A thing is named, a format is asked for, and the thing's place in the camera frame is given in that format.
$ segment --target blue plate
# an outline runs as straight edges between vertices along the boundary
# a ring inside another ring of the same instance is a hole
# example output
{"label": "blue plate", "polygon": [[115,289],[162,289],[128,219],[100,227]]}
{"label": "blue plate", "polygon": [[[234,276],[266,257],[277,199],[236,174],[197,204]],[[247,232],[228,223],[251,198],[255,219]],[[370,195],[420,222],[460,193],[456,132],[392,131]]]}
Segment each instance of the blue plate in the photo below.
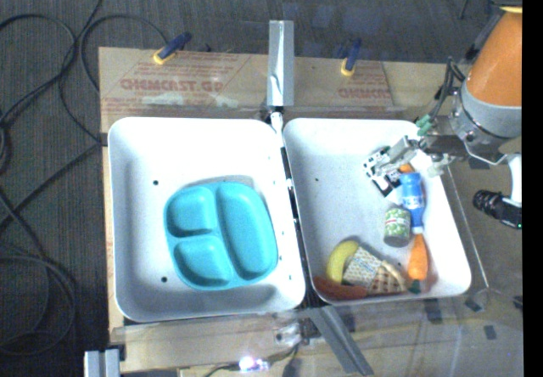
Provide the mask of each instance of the blue plate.
{"label": "blue plate", "polygon": [[168,199],[164,222],[177,274],[197,290],[252,284],[277,265],[277,242],[266,205],[243,183],[182,188]]}

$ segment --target led light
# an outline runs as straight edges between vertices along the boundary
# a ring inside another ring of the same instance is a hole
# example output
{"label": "led light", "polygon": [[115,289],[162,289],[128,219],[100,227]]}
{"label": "led light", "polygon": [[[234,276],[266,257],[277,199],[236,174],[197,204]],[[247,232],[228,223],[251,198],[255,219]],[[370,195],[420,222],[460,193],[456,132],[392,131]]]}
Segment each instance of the led light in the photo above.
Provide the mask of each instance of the led light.
{"label": "led light", "polygon": [[251,356],[245,356],[239,359],[239,370],[242,373],[249,373],[252,371],[266,371],[269,368],[269,363],[262,359],[255,359]]}

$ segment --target white sink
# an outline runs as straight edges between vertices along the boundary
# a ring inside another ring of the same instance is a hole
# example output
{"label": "white sink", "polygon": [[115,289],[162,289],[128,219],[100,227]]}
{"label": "white sink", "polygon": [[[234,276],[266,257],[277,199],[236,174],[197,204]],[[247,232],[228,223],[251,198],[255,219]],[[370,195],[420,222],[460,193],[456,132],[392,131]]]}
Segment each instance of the white sink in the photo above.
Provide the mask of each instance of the white sink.
{"label": "white sink", "polygon": [[[115,299],[136,322],[279,312],[305,294],[283,160],[261,121],[129,117],[109,131]],[[241,181],[265,201],[278,261],[264,279],[228,290],[198,290],[176,273],[164,226],[180,188]]]}
{"label": "white sink", "polygon": [[[405,135],[417,138],[417,129],[409,121],[347,119],[294,119],[285,126],[311,278],[325,275],[327,258],[343,239],[359,240],[406,276],[411,244],[395,248],[383,242],[385,212],[398,199],[385,199],[365,175],[362,163]],[[421,294],[382,295],[358,302],[460,295],[471,284],[471,271],[443,183],[439,177],[428,176],[432,163],[423,152],[419,151],[411,164],[421,172],[425,190],[424,239],[430,263],[424,289]]]}

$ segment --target gray carpet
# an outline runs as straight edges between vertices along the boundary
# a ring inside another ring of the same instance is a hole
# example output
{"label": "gray carpet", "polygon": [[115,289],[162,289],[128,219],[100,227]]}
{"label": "gray carpet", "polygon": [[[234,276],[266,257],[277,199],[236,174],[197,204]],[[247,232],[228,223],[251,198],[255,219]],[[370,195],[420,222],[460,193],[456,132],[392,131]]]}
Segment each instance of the gray carpet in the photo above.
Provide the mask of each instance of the gray carpet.
{"label": "gray carpet", "polygon": [[336,58],[360,37],[362,59],[444,63],[464,58],[495,13],[490,0],[468,0],[459,19],[464,1],[0,0],[0,22],[32,14],[0,30],[0,375],[82,375],[82,353],[108,342],[98,94],[81,55],[31,94],[69,55],[59,21],[77,37],[100,2],[90,22],[104,20],[78,48],[94,80],[98,46],[163,44],[124,15],[168,39],[190,31],[191,50],[266,53],[268,21],[293,20],[296,55]]}

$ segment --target blue clamp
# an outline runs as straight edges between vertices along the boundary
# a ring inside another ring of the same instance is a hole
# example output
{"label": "blue clamp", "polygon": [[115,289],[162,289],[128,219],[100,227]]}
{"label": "blue clamp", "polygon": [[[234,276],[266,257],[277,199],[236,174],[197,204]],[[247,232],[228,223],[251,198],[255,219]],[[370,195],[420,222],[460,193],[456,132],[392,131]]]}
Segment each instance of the blue clamp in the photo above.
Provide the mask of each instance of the blue clamp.
{"label": "blue clamp", "polygon": [[351,76],[355,73],[355,63],[358,58],[358,53],[360,52],[360,47],[362,45],[362,39],[357,38],[353,41],[353,46],[351,47],[347,58],[343,60],[341,64],[341,73],[345,76]]}
{"label": "blue clamp", "polygon": [[176,54],[178,49],[183,49],[183,47],[190,42],[192,35],[185,31],[184,33],[177,36],[175,39],[172,39],[167,43],[167,45],[159,49],[156,53],[153,54],[153,60],[159,65],[163,65],[169,59],[173,59],[173,56]]}

